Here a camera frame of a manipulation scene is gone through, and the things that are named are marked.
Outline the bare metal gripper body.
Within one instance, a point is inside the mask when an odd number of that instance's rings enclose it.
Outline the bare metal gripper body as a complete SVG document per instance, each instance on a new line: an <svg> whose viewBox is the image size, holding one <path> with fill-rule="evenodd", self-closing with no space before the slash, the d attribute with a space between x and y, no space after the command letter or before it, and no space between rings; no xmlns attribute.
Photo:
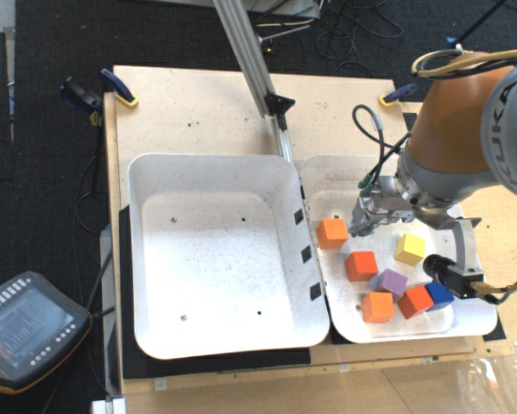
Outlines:
<svg viewBox="0 0 517 414"><path fill-rule="evenodd" d="M356 208L364 214L386 214L386 224L419 220L432 229L449 229L456 218L449 213L455 202L434 197L410 178L380 176L358 194Z"/></svg>

